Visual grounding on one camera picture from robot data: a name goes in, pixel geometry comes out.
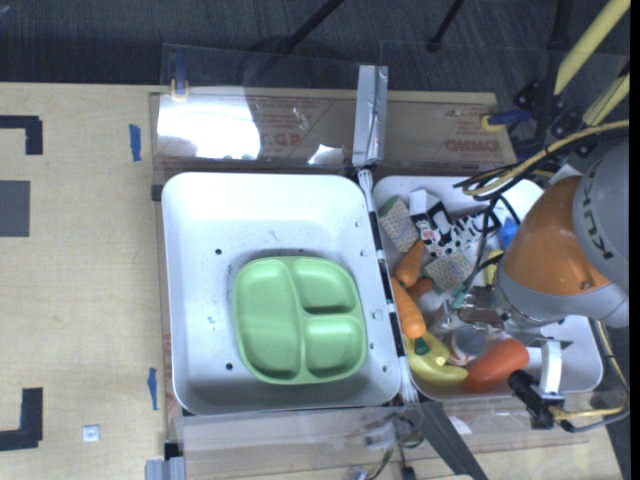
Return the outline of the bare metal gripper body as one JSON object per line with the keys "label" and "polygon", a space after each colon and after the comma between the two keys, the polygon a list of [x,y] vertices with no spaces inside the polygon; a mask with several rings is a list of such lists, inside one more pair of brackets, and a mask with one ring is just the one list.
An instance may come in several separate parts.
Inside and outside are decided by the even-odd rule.
{"label": "bare metal gripper body", "polygon": [[467,324],[484,324],[495,329],[503,329],[503,310],[498,305],[493,286],[474,286],[462,300],[458,317]]}

